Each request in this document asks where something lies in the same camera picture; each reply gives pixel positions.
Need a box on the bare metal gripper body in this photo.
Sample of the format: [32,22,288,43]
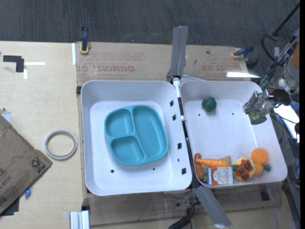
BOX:
[268,75,300,105]

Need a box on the small green can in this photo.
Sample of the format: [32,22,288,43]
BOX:
[248,106,267,125]

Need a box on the white plastic tray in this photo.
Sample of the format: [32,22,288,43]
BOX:
[179,80,288,188]
[80,80,193,197]

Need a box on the green broccoli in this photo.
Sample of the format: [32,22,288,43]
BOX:
[201,96,218,113]

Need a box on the orange ball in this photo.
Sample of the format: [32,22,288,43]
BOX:
[251,148,269,165]

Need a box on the brown bread slice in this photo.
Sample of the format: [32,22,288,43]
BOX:
[218,155,233,167]

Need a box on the small orange fruit, green stem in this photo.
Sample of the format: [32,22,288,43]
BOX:
[253,163,272,176]

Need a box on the yellow pizza slice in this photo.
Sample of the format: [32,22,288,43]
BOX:
[233,156,256,182]

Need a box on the orange carrot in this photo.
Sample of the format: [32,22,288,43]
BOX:
[195,158,230,168]

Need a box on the small white and blue carton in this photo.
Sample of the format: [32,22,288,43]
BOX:
[206,166,234,186]

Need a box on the brown sausage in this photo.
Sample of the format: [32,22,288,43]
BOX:
[193,153,206,181]

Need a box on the brown cardboard board, red print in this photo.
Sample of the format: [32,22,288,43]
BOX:
[75,41,288,226]

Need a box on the blue divided plate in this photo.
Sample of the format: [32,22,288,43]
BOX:
[104,105,170,166]

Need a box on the brown paper envelope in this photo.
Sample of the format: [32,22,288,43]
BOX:
[0,113,53,216]

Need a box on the white tape ring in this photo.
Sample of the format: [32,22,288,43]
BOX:
[44,130,78,161]

